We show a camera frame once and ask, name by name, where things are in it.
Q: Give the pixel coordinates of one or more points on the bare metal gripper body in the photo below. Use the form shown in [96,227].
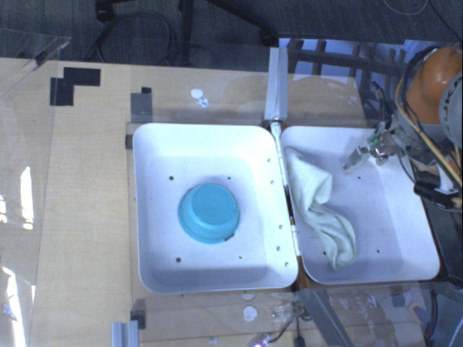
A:
[388,143]

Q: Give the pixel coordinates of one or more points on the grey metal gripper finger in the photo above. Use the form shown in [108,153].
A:
[382,160]
[356,156]

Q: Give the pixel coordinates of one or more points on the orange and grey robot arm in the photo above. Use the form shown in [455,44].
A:
[428,85]

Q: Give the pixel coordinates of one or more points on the white towel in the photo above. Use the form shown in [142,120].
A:
[314,193]

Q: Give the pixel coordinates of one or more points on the white plastic tray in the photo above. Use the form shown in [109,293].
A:
[390,222]
[162,212]

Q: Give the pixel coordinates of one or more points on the blue bowl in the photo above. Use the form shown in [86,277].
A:
[211,212]

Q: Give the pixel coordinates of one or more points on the black chair base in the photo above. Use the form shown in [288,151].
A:
[188,13]

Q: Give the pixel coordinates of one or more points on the black cylinder on white bracket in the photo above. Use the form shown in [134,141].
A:
[428,189]

